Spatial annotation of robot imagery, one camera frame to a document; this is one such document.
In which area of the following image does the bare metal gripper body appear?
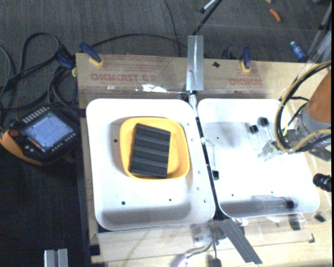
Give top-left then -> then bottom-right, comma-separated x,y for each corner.
279,128 -> 332,162

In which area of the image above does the clear plastic bottle black cap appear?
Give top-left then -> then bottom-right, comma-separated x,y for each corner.
257,116 -> 277,145
248,124 -> 264,153

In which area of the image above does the white plastic tray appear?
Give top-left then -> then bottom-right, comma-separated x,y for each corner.
197,97 -> 321,220
85,98 -> 217,231

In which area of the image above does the long clear bottle black cap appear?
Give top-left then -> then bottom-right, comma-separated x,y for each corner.
252,195 -> 295,210

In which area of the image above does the thin black and white rod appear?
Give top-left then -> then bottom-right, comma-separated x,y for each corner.
188,92 -> 222,221

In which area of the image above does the yellow plate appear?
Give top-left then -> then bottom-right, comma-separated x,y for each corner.
119,116 -> 191,181

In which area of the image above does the blue bottle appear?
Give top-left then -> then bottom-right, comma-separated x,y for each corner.
290,41 -> 306,61

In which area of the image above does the black ribbed box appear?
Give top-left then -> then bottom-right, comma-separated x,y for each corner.
128,123 -> 172,179

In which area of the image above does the orange carrot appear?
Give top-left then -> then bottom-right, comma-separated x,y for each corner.
268,8 -> 282,23

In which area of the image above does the brown cardboard board red print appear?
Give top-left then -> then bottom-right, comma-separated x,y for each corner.
75,52 -> 332,264

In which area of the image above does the black cylinder on white bracket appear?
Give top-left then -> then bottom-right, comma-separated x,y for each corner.
312,172 -> 332,192

